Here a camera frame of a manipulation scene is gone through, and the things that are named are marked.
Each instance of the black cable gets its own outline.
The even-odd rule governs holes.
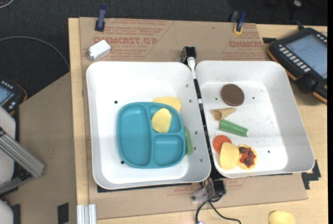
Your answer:
[[[207,199],[206,201],[204,201],[204,202],[199,206],[199,208],[197,209],[197,212],[196,212],[196,224],[199,223],[199,219],[198,219],[199,212],[200,212],[200,210],[202,209],[202,207],[203,207],[207,202],[211,205],[211,207],[214,209],[214,211],[215,211],[215,212],[216,212],[221,218],[224,218],[224,219],[226,219],[226,220],[236,221],[236,222],[238,222],[239,224],[241,224],[240,220],[235,219],[235,218],[227,218],[227,217],[224,217],[224,216],[222,216],[222,215],[216,210],[216,208],[213,206],[212,203],[215,203],[215,202],[219,201],[221,198],[222,198],[221,195],[219,195],[219,196],[215,196],[215,197],[212,197],[212,198]]]
[[[202,181],[202,182],[200,183],[200,185],[201,185],[202,188],[205,187],[205,185],[206,185],[206,181]]]
[[[5,38],[1,38],[0,42],[6,41],[6,40],[10,40],[10,39],[29,39],[29,40],[37,41],[37,42],[40,42],[40,43],[43,43],[43,44],[49,46],[50,48],[52,48],[53,50],[55,50],[60,55],[60,57],[64,60],[66,66],[68,68],[68,71],[70,71],[70,66],[69,66],[66,58],[64,57],[64,55],[55,46],[51,45],[50,43],[48,43],[48,42],[46,42],[44,40],[35,38],[35,37],[30,37],[30,36],[10,36],[10,37],[5,37]]]
[[[291,20],[291,21],[288,22],[288,24],[293,24],[293,23],[298,25],[299,30],[304,29],[304,26],[297,20]]]

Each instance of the white object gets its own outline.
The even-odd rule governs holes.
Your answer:
[[[99,60],[102,57],[109,54],[111,51],[111,46],[105,41],[99,41],[95,45],[92,45],[89,50],[86,52],[88,60]]]
[[[201,182],[211,171],[191,71],[178,62],[95,62],[86,72],[92,140],[93,175],[105,189]],[[190,132],[193,153],[167,168],[122,164],[117,146],[117,117],[132,102],[176,97]]]
[[[195,71],[195,67],[196,67],[195,59],[193,57],[187,58],[187,64],[188,64],[189,68],[191,69],[193,79],[196,79],[197,76],[196,76],[196,71]]]
[[[16,123],[10,114],[0,106],[0,127],[13,139],[16,134]],[[0,149],[0,186],[9,182],[14,173],[14,160]]]
[[[1,224],[13,224],[14,214],[12,209],[3,200],[0,200],[0,223]]]
[[[219,153],[212,149],[216,169],[225,177],[306,172],[314,156],[285,69],[273,61],[202,61],[196,66],[209,138],[227,135],[234,145],[246,144],[257,151],[252,170],[223,170]],[[220,91],[225,84],[242,89],[245,100],[228,121],[248,129],[247,137],[219,130],[212,111],[227,108]]]

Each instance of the cardboard sheet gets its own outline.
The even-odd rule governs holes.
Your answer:
[[[20,204],[22,224],[58,223],[58,207],[66,207],[66,204],[68,223],[75,223],[71,105],[68,73],[19,107],[20,143],[45,165],[41,177],[24,183],[4,197],[10,205]]]
[[[196,210],[190,194],[200,184],[98,192],[92,173],[85,52],[105,39],[112,51],[104,61],[176,61],[184,46],[195,46],[202,60],[268,60],[255,24],[244,24],[241,36],[234,24],[168,20],[106,19],[103,33],[94,30],[96,18],[80,18],[81,58],[86,126],[89,202],[97,205],[98,219]],[[224,179],[227,194],[217,207],[304,200],[300,174]]]

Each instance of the teal plate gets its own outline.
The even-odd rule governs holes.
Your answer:
[[[171,113],[171,125],[167,133],[159,133],[151,126],[151,118],[162,108]],[[118,114],[117,144],[120,156],[130,166],[162,168],[176,165],[185,155],[185,132],[181,116],[166,104],[127,104]]]

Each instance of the chocolate cookie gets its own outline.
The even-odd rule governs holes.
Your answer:
[[[234,107],[242,105],[245,98],[242,89],[235,84],[223,86],[221,89],[221,97],[224,102]]]

